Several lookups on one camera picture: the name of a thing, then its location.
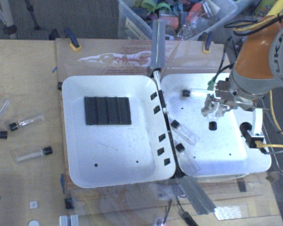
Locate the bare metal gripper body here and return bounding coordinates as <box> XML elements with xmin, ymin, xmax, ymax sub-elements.
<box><xmin>213</xmin><ymin>80</ymin><xmax>259</xmax><ymax>112</ymax></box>

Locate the white plastic tray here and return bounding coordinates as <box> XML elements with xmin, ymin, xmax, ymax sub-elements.
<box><xmin>160</xmin><ymin>73</ymin><xmax>272</xmax><ymax>178</ymax></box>
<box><xmin>61</xmin><ymin>75</ymin><xmax>176</xmax><ymax>189</ymax></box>

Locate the black ribbed mat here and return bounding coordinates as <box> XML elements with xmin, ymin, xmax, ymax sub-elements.
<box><xmin>83</xmin><ymin>96</ymin><xmax>132</xmax><ymax>126</ymax></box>

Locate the clear plastic storage bin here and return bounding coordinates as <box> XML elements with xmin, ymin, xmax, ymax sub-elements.
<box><xmin>116</xmin><ymin>0</ymin><xmax>239</xmax><ymax>41</ymax></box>

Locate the black cylinder on white bracket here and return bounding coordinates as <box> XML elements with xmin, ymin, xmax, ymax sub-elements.
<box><xmin>239</xmin><ymin>108</ymin><xmax>265</xmax><ymax>148</ymax></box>

